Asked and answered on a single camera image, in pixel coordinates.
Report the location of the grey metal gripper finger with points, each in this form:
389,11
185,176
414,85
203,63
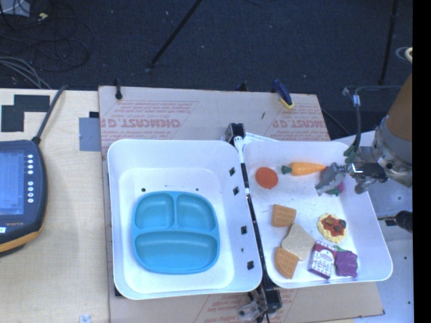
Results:
329,180

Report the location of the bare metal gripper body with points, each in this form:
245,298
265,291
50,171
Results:
370,173

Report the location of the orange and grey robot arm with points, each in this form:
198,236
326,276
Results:
400,113

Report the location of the pink and green toy vegetable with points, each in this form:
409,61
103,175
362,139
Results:
337,189

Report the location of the orange toy carrot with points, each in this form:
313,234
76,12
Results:
306,168

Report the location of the white plastic tray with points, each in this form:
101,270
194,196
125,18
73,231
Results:
175,156
303,197

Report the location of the yellow toy spaghetti with meatballs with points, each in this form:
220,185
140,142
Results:
331,229

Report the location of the brown toy waffle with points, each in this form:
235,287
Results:
285,262
283,215

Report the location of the orange toy fruit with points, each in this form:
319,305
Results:
266,177

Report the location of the beige toy bread slice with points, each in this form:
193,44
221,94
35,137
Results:
298,241

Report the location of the pink and white carton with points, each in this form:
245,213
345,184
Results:
321,260

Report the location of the thin black and white rod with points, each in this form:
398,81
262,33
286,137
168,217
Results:
250,197

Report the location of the purple toy grapes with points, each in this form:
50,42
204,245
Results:
346,263

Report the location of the brown cardboard board red print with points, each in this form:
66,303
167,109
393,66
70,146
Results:
208,116

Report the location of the blue divided plate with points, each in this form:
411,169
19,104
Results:
175,247

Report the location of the black cylinder on white bracket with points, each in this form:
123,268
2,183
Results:
405,221

